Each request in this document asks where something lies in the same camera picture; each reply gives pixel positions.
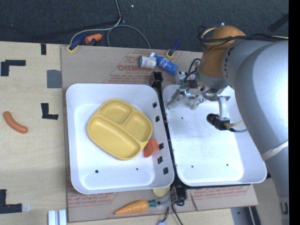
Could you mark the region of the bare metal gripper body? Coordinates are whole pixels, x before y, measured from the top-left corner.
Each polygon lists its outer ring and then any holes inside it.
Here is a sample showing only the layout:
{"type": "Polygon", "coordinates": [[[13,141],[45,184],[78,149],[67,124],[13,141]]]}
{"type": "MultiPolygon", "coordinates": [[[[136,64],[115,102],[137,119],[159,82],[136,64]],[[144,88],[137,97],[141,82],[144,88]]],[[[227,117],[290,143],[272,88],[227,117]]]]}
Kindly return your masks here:
{"type": "Polygon", "coordinates": [[[185,98],[215,101],[223,89],[214,89],[198,80],[182,80],[179,83],[179,93],[185,98]]]}

